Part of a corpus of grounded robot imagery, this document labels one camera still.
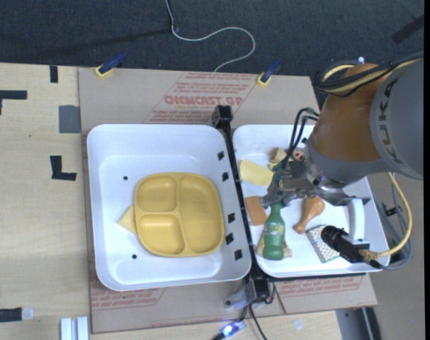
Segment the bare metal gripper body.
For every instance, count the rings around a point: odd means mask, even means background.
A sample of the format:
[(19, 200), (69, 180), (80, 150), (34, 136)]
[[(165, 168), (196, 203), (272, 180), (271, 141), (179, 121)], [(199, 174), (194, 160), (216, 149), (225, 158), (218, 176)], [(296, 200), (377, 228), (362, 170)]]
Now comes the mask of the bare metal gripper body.
[(318, 196), (322, 199), (345, 199), (345, 183), (324, 175), (314, 164), (289, 161), (279, 162), (272, 168), (270, 191), (283, 194), (300, 194), (304, 198)]

